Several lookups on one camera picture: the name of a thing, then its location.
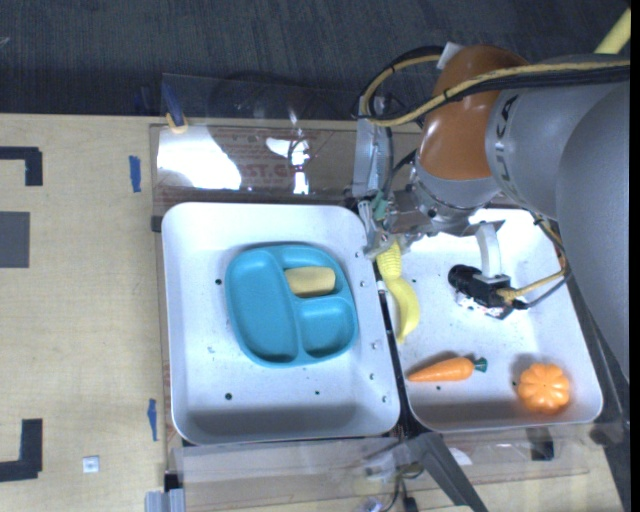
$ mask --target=yellow sponge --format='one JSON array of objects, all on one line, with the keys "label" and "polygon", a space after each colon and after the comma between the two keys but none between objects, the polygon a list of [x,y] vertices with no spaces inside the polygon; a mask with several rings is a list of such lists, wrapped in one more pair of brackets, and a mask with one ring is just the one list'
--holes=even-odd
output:
[{"label": "yellow sponge", "polygon": [[317,297],[331,293],[336,274],[329,267],[297,267],[284,271],[289,288],[298,297]]}]

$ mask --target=wooden board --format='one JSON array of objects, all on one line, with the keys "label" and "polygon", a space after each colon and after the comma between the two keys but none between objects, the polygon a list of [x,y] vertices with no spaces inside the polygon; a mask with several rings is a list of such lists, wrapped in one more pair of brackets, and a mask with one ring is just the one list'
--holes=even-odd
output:
[{"label": "wooden board", "polygon": [[[22,419],[44,424],[43,471],[0,483],[0,510],[143,510],[145,493],[162,487],[149,172],[149,126],[157,121],[0,115],[0,146],[37,146],[44,155],[42,187],[24,186],[21,162],[0,161],[0,210],[31,213],[30,268],[0,269],[0,462],[18,457]],[[130,155],[141,160],[139,193]],[[149,399],[156,400],[157,442]],[[85,474],[82,459],[93,455],[100,471]],[[477,490],[491,510],[621,510],[602,450],[586,449],[585,463],[587,473]],[[452,507],[440,490],[416,490],[415,497],[421,510],[467,510]],[[359,502],[260,510],[354,510]]]}]

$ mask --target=orange toy carrot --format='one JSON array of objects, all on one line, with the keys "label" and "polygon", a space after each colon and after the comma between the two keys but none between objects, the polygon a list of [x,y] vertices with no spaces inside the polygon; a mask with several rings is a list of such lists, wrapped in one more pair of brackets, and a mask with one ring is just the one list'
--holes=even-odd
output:
[{"label": "orange toy carrot", "polygon": [[440,382],[445,380],[465,380],[471,377],[473,370],[487,371],[487,360],[481,357],[472,361],[466,357],[454,357],[427,366],[409,375],[411,382]]}]

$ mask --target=blue plate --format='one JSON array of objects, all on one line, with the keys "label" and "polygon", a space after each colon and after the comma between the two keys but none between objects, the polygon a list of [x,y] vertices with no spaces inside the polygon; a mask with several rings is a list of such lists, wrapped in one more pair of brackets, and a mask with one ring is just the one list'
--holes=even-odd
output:
[{"label": "blue plate", "polygon": [[[330,267],[333,291],[301,298],[285,270]],[[225,277],[227,310],[242,351],[256,363],[291,367],[325,361],[348,350],[358,335],[353,297],[340,265],[307,245],[275,245],[236,256]]]}]

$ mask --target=pumpkin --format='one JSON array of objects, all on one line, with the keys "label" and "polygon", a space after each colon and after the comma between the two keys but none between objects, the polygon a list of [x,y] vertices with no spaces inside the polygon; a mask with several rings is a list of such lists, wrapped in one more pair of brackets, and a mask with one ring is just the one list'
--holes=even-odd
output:
[{"label": "pumpkin", "polygon": [[520,375],[517,392],[527,409],[556,414],[569,402],[569,387],[559,366],[533,363]]}]

